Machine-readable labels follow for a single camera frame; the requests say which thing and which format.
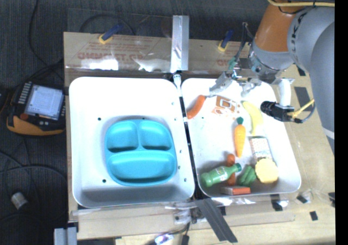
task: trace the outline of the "blue container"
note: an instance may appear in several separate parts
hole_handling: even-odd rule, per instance
[[[124,120],[105,135],[105,159],[111,178],[125,186],[151,186],[170,180],[177,158],[170,131],[151,120]]]

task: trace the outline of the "yellow cable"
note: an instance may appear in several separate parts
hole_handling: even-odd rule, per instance
[[[308,103],[306,103],[303,107],[299,108],[294,112],[289,112],[288,115],[292,118],[296,118],[301,112],[303,112],[306,108],[314,103],[314,99],[311,99]]]
[[[320,7],[335,7],[335,3],[330,2],[274,2],[273,0],[267,0],[270,4],[278,7],[298,7],[298,6],[320,6]]]

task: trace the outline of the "blue and yellow clip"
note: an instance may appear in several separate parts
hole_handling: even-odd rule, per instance
[[[104,34],[99,36],[99,42],[105,45],[106,43],[111,41],[111,39],[113,38],[113,35],[121,31],[122,28],[123,28],[123,24],[121,23],[116,24],[113,28],[109,29]]]
[[[219,43],[219,45],[218,45],[218,49],[219,49],[219,51],[225,51],[226,50],[226,48],[227,48],[227,44],[228,44],[228,42],[231,40],[231,37],[232,37],[232,35],[233,35],[233,32],[234,32],[234,30],[233,29],[229,29],[227,32],[226,32],[226,35],[225,35],[225,37],[221,40],[221,42]]]

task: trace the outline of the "yellow round object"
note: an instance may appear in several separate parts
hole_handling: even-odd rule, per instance
[[[256,163],[255,173],[262,183],[273,183],[278,180],[278,167],[268,158],[263,158]]]

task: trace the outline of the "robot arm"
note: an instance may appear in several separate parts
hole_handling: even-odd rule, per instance
[[[250,69],[264,82],[295,63],[307,71],[322,128],[334,153],[334,3],[269,5],[252,41]]]

